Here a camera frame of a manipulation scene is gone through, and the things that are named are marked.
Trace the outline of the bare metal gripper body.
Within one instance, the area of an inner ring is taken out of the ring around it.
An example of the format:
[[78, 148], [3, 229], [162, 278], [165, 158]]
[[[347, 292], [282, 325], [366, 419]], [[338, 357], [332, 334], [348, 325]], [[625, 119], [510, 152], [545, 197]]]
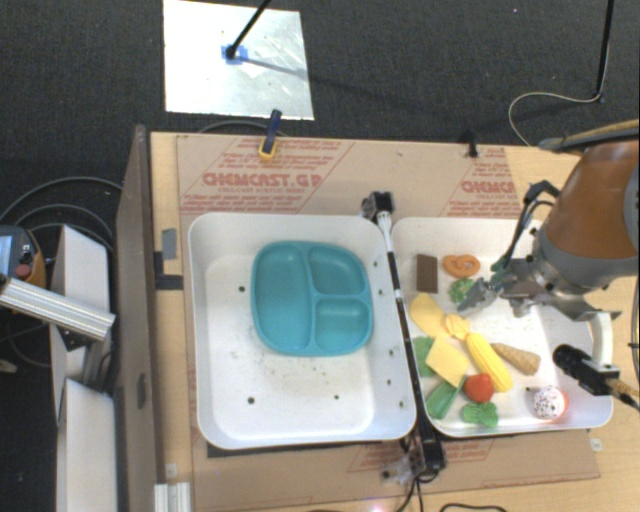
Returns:
[[594, 317], [601, 313], [584, 296], [591, 289], [563, 278], [552, 266], [534, 260], [512, 260], [498, 286], [498, 296], [530, 298], [534, 306], [549, 306], [566, 317]]

